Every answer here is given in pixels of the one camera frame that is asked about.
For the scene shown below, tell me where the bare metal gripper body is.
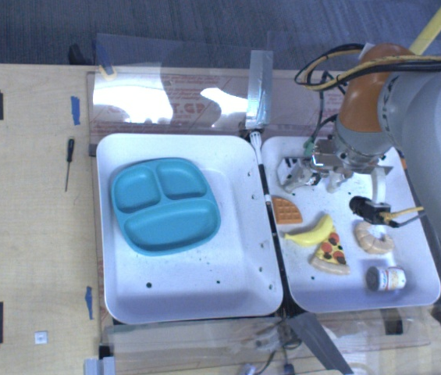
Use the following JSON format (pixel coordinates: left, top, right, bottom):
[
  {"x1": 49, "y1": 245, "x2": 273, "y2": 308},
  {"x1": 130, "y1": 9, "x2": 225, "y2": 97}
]
[{"x1": 311, "y1": 138, "x2": 382, "y2": 176}]

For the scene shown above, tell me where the orange waffle biscuit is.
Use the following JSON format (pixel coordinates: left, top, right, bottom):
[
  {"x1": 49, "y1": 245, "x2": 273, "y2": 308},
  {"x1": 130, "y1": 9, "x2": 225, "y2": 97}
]
[{"x1": 271, "y1": 195, "x2": 304, "y2": 226}]

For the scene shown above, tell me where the yellow banana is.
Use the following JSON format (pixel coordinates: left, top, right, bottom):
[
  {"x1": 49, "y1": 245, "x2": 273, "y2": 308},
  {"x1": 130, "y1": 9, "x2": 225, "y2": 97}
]
[{"x1": 283, "y1": 213, "x2": 335, "y2": 248}]

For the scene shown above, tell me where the beige croissant bread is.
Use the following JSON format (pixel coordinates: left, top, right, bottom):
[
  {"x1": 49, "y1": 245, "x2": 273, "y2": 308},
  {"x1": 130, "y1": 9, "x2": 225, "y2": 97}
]
[{"x1": 353, "y1": 220, "x2": 396, "y2": 255}]

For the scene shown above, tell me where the pizza slice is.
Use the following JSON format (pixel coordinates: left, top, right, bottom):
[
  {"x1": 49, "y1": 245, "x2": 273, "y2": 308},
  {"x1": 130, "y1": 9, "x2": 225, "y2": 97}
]
[{"x1": 309, "y1": 230, "x2": 351, "y2": 277}]

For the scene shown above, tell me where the small white can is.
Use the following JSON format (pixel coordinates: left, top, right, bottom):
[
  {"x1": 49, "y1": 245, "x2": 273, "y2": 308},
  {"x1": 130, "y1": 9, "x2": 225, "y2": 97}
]
[{"x1": 365, "y1": 265, "x2": 407, "y2": 293}]

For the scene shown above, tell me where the white plastic tray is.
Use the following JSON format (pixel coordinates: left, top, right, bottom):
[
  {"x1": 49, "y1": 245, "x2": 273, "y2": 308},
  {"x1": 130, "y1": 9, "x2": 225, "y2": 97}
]
[
  {"x1": 95, "y1": 132, "x2": 285, "y2": 325},
  {"x1": 261, "y1": 135, "x2": 441, "y2": 314}
]

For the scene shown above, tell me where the brown cardboard board, red print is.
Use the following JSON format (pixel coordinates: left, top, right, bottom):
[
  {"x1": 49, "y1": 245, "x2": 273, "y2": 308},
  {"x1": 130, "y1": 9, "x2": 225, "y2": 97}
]
[{"x1": 87, "y1": 70, "x2": 432, "y2": 352}]

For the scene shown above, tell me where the blue divided plate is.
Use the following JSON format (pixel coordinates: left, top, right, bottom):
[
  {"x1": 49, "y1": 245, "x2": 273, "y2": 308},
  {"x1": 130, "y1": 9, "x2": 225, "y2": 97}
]
[{"x1": 110, "y1": 157, "x2": 222, "y2": 257}]

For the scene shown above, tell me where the black screwdriver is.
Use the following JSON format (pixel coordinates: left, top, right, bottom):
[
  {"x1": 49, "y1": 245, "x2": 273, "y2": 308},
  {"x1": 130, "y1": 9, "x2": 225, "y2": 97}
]
[{"x1": 63, "y1": 137, "x2": 76, "y2": 193}]

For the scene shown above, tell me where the black cylinder on white bracket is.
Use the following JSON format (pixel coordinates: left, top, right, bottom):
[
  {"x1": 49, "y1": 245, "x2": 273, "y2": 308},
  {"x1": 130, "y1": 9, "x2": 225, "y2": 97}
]
[{"x1": 349, "y1": 169, "x2": 393, "y2": 227}]

